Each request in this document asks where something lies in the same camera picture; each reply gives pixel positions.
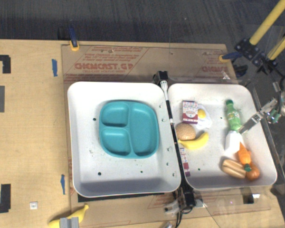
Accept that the thin black and white rod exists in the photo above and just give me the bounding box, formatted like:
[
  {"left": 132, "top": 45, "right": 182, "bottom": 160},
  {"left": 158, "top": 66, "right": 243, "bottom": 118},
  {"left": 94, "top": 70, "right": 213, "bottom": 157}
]
[{"left": 160, "top": 79, "right": 193, "bottom": 194}]

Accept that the white bottle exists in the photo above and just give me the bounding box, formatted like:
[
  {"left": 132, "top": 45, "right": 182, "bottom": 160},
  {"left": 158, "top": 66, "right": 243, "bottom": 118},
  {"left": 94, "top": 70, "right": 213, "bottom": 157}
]
[{"left": 224, "top": 130, "right": 245, "bottom": 153}]

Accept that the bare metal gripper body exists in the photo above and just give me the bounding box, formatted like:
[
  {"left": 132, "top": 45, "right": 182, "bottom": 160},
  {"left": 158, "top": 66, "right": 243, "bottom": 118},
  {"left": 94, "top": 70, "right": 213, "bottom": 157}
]
[{"left": 260, "top": 96, "right": 285, "bottom": 120}]

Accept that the brown round bread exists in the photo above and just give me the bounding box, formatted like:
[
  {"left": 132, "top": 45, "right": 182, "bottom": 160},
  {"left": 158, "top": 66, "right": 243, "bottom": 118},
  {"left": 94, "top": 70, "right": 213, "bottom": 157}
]
[{"left": 175, "top": 123, "right": 197, "bottom": 141}]

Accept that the black block with thin wires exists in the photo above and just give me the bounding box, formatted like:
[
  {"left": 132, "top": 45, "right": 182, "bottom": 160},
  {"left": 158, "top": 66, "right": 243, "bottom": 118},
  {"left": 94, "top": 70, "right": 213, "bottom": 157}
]
[
  {"left": 153, "top": 70, "right": 169, "bottom": 85},
  {"left": 181, "top": 190, "right": 197, "bottom": 209}
]

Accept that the brown cardboard board red print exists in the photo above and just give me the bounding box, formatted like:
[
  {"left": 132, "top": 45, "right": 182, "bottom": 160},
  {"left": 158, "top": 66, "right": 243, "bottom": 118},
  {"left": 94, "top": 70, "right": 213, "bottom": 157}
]
[{"left": 61, "top": 44, "right": 272, "bottom": 225}]

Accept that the green bottle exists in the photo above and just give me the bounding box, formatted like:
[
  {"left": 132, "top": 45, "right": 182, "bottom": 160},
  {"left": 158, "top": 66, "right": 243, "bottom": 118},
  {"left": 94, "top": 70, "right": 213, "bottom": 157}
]
[{"left": 225, "top": 99, "right": 243, "bottom": 132}]

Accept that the white plastic tray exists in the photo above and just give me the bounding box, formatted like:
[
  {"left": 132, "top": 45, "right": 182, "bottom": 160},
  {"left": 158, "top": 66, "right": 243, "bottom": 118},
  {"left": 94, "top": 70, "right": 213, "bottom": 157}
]
[
  {"left": 66, "top": 81, "right": 182, "bottom": 199},
  {"left": 167, "top": 83, "right": 278, "bottom": 191}
]

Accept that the orange round fruit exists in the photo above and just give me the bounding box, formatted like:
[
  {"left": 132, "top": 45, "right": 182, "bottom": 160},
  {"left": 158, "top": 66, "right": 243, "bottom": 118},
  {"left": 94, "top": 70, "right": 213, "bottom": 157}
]
[{"left": 245, "top": 162, "right": 261, "bottom": 181}]

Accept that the blue divided plate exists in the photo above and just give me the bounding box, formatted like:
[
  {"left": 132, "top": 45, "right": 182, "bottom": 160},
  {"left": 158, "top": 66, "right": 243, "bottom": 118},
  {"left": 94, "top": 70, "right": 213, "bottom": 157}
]
[{"left": 98, "top": 99, "right": 160, "bottom": 159}]

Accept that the white and yellow fried egg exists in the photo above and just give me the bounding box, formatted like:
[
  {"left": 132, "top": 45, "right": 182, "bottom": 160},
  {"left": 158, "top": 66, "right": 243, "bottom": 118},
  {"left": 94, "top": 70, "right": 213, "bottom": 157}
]
[{"left": 196, "top": 105, "right": 213, "bottom": 129}]

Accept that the red and white carton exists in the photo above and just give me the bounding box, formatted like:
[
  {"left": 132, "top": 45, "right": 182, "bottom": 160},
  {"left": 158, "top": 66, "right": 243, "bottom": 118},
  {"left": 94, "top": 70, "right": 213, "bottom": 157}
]
[{"left": 181, "top": 100, "right": 199, "bottom": 125}]

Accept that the tan hot dog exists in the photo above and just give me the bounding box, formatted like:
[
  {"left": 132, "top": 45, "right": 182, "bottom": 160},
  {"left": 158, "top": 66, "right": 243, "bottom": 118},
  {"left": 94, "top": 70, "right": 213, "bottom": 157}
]
[{"left": 220, "top": 159, "right": 247, "bottom": 180}]

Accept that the yellow banana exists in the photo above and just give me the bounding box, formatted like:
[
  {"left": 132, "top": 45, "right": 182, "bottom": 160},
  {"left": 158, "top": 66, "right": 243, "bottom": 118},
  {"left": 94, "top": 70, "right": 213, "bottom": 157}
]
[
  {"left": 48, "top": 204, "right": 89, "bottom": 228},
  {"left": 178, "top": 131, "right": 209, "bottom": 151}
]

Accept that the orange carrot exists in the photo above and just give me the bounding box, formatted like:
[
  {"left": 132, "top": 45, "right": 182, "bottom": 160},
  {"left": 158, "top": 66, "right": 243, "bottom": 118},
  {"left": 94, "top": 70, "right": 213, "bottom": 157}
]
[{"left": 237, "top": 141, "right": 252, "bottom": 172}]

